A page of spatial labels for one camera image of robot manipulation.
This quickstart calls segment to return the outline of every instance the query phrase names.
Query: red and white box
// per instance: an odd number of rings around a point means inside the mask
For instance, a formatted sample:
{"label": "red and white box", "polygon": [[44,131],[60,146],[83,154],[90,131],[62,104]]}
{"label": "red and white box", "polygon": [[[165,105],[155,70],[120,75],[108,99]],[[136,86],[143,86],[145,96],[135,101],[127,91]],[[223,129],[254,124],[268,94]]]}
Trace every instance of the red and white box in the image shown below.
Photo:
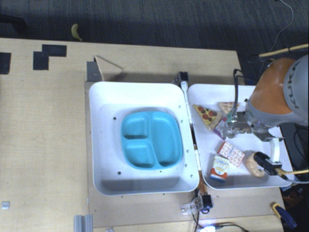
{"label": "red and white box", "polygon": [[235,146],[231,145],[227,141],[224,141],[220,147],[218,154],[230,160],[230,163],[236,167],[239,167],[245,154],[237,149]]}

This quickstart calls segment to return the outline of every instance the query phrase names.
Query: toy pizza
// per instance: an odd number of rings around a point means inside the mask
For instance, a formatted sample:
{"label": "toy pizza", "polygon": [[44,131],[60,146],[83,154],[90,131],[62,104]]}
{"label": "toy pizza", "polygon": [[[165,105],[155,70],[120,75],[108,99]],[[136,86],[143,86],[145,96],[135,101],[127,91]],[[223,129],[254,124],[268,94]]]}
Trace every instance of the toy pizza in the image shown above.
{"label": "toy pizza", "polygon": [[205,108],[199,105],[193,105],[201,119],[203,120],[207,129],[214,129],[220,122],[222,115],[221,113],[215,112],[209,108]]}
{"label": "toy pizza", "polygon": [[228,114],[229,112],[232,111],[234,103],[233,102],[220,102],[219,106],[225,114]]}

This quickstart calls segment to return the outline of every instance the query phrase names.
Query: dark floor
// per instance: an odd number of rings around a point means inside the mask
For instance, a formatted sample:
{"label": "dark floor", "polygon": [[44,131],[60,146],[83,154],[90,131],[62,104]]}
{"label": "dark floor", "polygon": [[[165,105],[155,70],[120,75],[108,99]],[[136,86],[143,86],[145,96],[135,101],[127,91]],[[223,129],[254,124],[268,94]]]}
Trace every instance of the dark floor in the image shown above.
{"label": "dark floor", "polygon": [[[294,19],[274,50],[309,40],[309,0],[284,1]],[[0,37],[76,41],[70,28],[78,23],[85,42],[235,50],[244,74],[256,80],[262,63],[249,62],[249,56],[269,51],[292,19],[291,10],[274,0],[0,0],[0,14],[28,24],[17,34],[0,23]],[[292,212],[297,219],[308,217],[306,206]],[[300,223],[293,231],[309,227],[308,219]]]}

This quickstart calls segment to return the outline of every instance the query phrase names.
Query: blue divided tray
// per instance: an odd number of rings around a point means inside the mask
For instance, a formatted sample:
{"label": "blue divided tray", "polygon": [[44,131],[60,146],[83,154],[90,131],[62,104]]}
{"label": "blue divided tray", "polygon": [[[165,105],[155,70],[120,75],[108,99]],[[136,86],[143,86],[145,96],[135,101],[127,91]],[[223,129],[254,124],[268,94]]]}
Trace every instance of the blue divided tray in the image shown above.
{"label": "blue divided tray", "polygon": [[165,169],[180,162],[183,144],[177,121],[168,113],[133,113],[121,125],[126,161],[138,169]]}

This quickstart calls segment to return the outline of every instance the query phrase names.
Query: sink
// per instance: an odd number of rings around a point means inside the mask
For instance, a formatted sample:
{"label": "sink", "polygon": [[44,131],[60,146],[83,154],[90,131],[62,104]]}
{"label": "sink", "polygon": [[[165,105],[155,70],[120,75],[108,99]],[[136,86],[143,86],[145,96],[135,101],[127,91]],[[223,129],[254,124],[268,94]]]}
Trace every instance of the sink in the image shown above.
{"label": "sink", "polygon": [[103,195],[189,192],[199,176],[182,90],[97,82],[89,91],[92,170]]}

